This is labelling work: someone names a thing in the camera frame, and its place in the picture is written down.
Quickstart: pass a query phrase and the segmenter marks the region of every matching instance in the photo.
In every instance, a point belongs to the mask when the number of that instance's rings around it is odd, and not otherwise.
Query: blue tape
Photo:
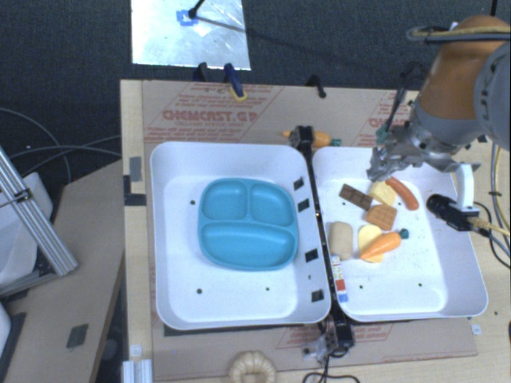
[[[184,27],[194,26],[199,24],[199,20],[194,18],[193,20],[188,16],[188,10],[178,10],[176,12],[176,20]]]

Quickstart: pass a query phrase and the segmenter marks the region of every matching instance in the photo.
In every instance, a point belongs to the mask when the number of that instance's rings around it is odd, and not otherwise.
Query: red and blue label
[[[346,283],[343,278],[343,271],[341,270],[341,259],[338,255],[332,255],[330,258],[332,264],[332,273],[334,275],[335,289],[337,290],[337,298],[339,302],[348,301],[348,293],[346,291]]]

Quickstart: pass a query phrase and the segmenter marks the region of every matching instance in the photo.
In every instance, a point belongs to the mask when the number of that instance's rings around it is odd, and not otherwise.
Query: blue plate
[[[285,267],[298,249],[293,199],[260,180],[215,180],[200,200],[199,241],[208,259],[226,267]]]

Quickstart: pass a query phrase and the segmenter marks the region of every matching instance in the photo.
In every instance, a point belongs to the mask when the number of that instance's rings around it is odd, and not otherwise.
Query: silver sheet
[[[180,22],[198,1],[131,0],[133,63],[250,70],[241,0],[206,0],[195,24]]]

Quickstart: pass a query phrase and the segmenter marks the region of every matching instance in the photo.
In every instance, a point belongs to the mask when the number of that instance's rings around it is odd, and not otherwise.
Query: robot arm
[[[475,16],[454,30],[495,26],[508,25],[494,17]],[[382,181],[424,162],[441,172],[456,172],[460,164],[451,156],[480,135],[509,150],[510,57],[509,41],[444,44],[412,104],[410,120],[391,127],[382,147],[373,148],[369,179]]]

